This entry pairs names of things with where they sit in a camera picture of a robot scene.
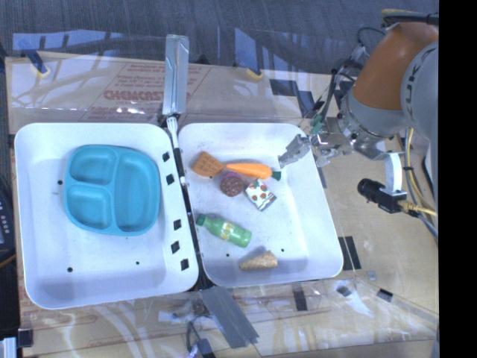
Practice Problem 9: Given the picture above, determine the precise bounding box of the black block with thin wires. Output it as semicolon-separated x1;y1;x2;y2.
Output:
196;338;216;358

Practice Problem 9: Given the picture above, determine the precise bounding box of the tan toy ice cream cone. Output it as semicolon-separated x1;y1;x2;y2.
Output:
238;250;279;271

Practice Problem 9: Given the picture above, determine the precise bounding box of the orange toy carrot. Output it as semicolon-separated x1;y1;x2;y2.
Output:
224;162;282;182

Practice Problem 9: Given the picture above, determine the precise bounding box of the orange toy waffle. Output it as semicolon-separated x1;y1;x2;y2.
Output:
191;151;226;179

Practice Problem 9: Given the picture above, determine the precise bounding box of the white plastic tray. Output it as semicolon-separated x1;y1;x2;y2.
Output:
177;122;344;289
13;122;200;310

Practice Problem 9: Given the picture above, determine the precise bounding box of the brown round toy biscuit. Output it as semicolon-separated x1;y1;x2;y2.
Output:
219;172;247;198

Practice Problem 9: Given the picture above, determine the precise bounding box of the black cylinder on white bracket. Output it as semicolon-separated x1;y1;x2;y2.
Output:
356;151;409;215

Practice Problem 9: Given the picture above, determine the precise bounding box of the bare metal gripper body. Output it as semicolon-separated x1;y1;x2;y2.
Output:
310;116;391;160

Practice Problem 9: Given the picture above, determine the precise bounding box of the green plastic bottle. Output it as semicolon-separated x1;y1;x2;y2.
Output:
195;213;253;248

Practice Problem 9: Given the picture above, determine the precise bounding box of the white printed small carton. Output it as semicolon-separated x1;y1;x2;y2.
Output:
244;178;278;213

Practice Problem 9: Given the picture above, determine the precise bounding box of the brown cardboard board red print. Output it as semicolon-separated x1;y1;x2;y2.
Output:
4;50;440;358

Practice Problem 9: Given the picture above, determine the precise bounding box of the blue divided plate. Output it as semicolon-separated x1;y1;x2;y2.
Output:
63;144;162;237

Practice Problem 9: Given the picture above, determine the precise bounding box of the thin black and white rod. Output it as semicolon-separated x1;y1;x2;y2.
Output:
165;115;206;291

